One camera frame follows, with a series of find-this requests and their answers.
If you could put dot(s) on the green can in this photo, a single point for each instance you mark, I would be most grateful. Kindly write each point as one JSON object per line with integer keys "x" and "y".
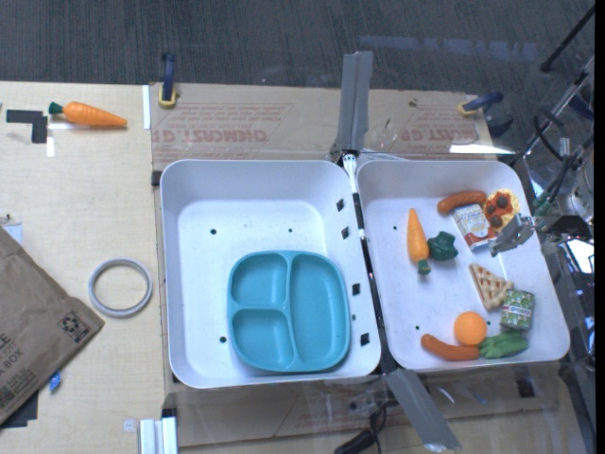
{"x": 517, "y": 310}

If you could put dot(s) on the green broccoli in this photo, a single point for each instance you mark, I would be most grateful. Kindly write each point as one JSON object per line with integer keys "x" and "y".
{"x": 443, "y": 248}

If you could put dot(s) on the white and red carton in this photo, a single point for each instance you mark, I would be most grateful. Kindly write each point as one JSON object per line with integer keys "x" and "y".
{"x": 472, "y": 225}

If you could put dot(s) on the white plastic tray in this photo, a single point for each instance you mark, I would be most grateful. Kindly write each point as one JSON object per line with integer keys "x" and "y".
{"x": 425, "y": 301}
{"x": 198, "y": 272}

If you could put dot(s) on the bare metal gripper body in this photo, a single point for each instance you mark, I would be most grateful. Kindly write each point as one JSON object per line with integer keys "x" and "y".
{"x": 567, "y": 227}

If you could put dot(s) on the orange ball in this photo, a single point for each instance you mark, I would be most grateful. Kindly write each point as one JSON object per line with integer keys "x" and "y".
{"x": 470, "y": 328}

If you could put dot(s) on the blue divided plate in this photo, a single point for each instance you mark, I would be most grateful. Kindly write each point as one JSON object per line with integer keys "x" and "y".
{"x": 312, "y": 301}

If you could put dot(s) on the orange-brown sausage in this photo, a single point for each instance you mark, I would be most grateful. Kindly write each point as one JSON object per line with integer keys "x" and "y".
{"x": 461, "y": 201}
{"x": 449, "y": 350}

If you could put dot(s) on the thin black and white rod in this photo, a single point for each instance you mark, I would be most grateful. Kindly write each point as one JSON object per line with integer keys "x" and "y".
{"x": 357, "y": 206}

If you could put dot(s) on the brown cardboard board red print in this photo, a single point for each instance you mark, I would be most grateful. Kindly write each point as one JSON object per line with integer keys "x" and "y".
{"x": 264, "y": 126}

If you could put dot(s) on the orange carrot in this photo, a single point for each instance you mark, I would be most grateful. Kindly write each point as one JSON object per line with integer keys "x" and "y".
{"x": 417, "y": 239}
{"x": 90, "y": 114}

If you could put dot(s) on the yellow and red pizza slice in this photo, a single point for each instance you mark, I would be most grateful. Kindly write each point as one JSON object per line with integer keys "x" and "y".
{"x": 502, "y": 206}

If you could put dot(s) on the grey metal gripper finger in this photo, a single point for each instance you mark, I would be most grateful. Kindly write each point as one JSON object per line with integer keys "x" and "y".
{"x": 503, "y": 244}
{"x": 522, "y": 227}

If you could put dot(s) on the tan lattice pie slice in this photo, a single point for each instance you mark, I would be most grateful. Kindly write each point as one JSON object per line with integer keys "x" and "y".
{"x": 489, "y": 285}

